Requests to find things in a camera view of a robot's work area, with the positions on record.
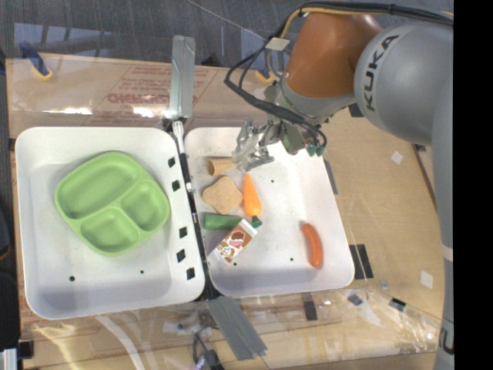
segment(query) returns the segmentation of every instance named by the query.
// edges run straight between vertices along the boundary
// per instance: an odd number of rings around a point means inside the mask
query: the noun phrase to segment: toy ice cream cone
[[[218,176],[234,166],[230,157],[216,157],[207,160],[207,171],[211,176]]]

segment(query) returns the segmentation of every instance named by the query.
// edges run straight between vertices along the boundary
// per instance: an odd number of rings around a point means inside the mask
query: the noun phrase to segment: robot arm
[[[234,66],[225,83],[262,109],[268,122],[247,121],[233,161],[247,171],[273,160],[267,145],[281,141],[288,153],[321,155],[327,138],[320,124],[356,102],[375,126],[396,137],[432,146],[435,197],[445,267],[445,301],[435,370],[454,367],[452,115],[453,15],[420,8],[348,2],[309,2],[271,38],[283,38],[297,15],[309,14],[278,82],[265,100],[242,88],[262,49]],[[395,14],[418,22],[382,30],[373,15]],[[248,63],[239,85],[230,74]]]

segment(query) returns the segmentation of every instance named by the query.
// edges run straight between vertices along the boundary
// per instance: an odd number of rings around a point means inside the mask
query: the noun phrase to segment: green plate
[[[161,186],[130,155],[102,153],[60,181],[55,203],[77,235],[94,251],[124,254],[148,239],[169,218]]]

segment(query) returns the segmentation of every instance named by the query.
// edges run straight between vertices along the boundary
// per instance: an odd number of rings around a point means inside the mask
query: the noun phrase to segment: white sticker
[[[421,270],[421,284],[426,288],[433,289],[433,276],[426,271]]]
[[[284,48],[286,48],[290,43],[290,40],[286,39],[279,39],[277,37],[274,37],[271,39],[267,45],[267,49],[272,49],[273,51],[282,51]]]
[[[441,254],[449,262],[454,261],[454,248],[447,247],[446,245],[441,245]]]
[[[396,164],[401,164],[402,160],[404,157],[398,152],[395,151],[394,154],[391,156],[391,159],[396,163]]]

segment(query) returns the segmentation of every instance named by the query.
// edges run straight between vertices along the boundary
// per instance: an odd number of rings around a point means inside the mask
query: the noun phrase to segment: toy bread slice
[[[212,206],[217,213],[226,215],[243,201],[243,194],[236,188],[229,177],[221,177],[218,181],[202,192],[203,200]]]

